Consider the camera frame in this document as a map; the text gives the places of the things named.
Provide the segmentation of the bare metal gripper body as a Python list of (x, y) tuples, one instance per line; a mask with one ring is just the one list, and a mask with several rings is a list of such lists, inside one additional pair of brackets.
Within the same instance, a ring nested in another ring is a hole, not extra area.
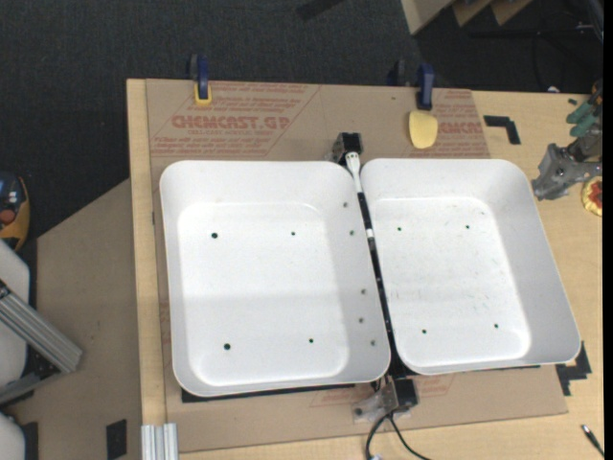
[(568, 152), (574, 161), (574, 169), (583, 176), (602, 174), (602, 128), (592, 126), (573, 141)]

